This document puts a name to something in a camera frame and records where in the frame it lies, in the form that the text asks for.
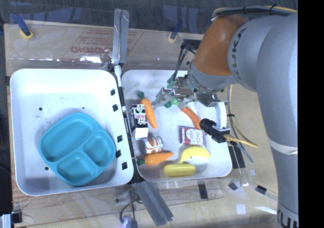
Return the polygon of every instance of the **blue plate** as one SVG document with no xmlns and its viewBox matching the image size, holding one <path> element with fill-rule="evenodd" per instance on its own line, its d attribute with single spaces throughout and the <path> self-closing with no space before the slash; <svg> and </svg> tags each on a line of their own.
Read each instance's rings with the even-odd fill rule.
<svg viewBox="0 0 324 228">
<path fill-rule="evenodd" d="M 73 113 L 51 126 L 41 137 L 39 153 L 66 183 L 83 186 L 114 160 L 116 145 L 100 124 L 84 113 Z"/>
</svg>

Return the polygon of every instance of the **white stripe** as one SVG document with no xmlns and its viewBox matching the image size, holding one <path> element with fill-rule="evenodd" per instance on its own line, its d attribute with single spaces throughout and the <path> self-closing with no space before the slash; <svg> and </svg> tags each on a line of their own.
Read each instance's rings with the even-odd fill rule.
<svg viewBox="0 0 324 228">
<path fill-rule="evenodd" d="M 274 148 L 276 151 L 291 155 L 291 154 L 298 154 L 298 147 L 292 147 L 292 146 L 286 146 L 286 145 L 280 145 L 270 138 L 268 138 L 269 144 L 272 148 Z"/>
</svg>

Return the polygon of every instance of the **can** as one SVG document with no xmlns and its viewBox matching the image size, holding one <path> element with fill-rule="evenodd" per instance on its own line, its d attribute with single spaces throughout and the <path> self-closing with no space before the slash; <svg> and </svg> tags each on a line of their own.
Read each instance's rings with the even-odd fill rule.
<svg viewBox="0 0 324 228">
<path fill-rule="evenodd" d="M 163 150 L 163 140 L 159 136 L 143 139 L 139 141 L 139 148 L 143 155 L 158 153 Z"/>
</svg>

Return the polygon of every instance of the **carrot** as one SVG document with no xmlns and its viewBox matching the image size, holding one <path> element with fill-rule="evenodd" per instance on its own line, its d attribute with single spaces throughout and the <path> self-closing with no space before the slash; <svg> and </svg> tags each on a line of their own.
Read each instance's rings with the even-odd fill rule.
<svg viewBox="0 0 324 228">
<path fill-rule="evenodd" d="M 160 152 L 160 153 L 151 153 L 147 154 L 144 159 L 138 159 L 137 165 L 146 164 L 148 166 L 156 165 L 161 162 L 164 162 L 166 159 L 173 156 L 174 153 L 172 152 Z"/>
<path fill-rule="evenodd" d="M 184 107 L 181 109 L 181 111 L 185 114 L 187 114 L 188 117 L 190 117 L 194 127 L 196 129 L 201 129 L 200 128 L 200 119 L 198 118 L 198 116 L 188 107 Z"/>
<path fill-rule="evenodd" d="M 144 93 L 142 92 L 138 93 L 138 96 L 142 99 L 141 104 L 144 104 L 147 121 L 152 125 L 154 129 L 157 129 L 154 109 L 152 108 L 151 101 L 149 99 L 146 99 L 144 97 Z"/>
</svg>

